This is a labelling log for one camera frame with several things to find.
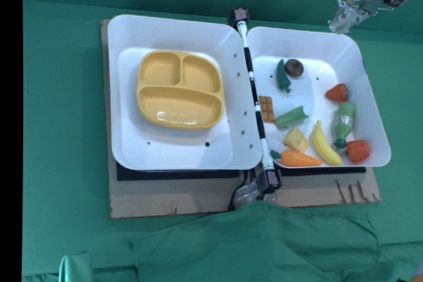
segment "white plastic tray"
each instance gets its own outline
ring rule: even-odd
[[[242,170],[262,151],[241,37],[225,24],[135,15],[108,24],[112,152],[133,170]],[[221,73],[224,111],[210,129],[172,129],[147,121],[137,107],[139,63],[153,50],[210,60]]]
[[[303,105],[305,114],[309,115],[296,124],[310,141],[306,154],[319,158],[310,139],[317,120],[322,121],[327,140],[335,140],[334,115],[338,103],[327,99],[325,93],[337,83],[346,83],[348,101],[356,107],[354,126],[346,140],[366,140],[371,154],[361,162],[351,163],[345,149],[341,150],[343,165],[339,167],[378,167],[389,162],[391,150],[385,130],[362,55],[351,38],[332,33],[256,27],[248,32],[247,40],[257,93],[272,97],[275,117],[300,105]],[[292,58],[300,60],[305,70],[300,77],[289,78],[291,91],[287,93],[278,88],[276,66],[279,60]],[[265,123],[269,149],[279,153],[286,149],[282,140],[292,126],[277,128],[274,123]]]

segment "green cloth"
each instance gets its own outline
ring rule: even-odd
[[[140,281],[408,281],[370,220],[263,201],[132,239]]]

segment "toy banana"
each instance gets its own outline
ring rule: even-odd
[[[338,166],[342,164],[342,159],[340,158],[339,154],[335,152],[328,144],[321,124],[322,121],[317,120],[317,125],[311,133],[311,141],[313,142],[316,151],[325,162]]]

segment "toy carrot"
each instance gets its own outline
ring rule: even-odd
[[[348,88],[344,83],[337,84],[326,92],[326,97],[339,102],[347,101]]]
[[[299,151],[294,151],[293,149],[284,150],[281,154],[280,162],[288,167],[319,166],[323,163],[319,159],[310,157]]]
[[[347,142],[346,151],[351,162],[358,162],[370,155],[369,144],[366,140],[355,140]]]

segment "toy bottle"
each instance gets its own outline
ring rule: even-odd
[[[352,130],[355,112],[354,105],[349,102],[343,102],[338,107],[338,113],[335,118],[335,146],[339,149],[346,146],[345,138]]]

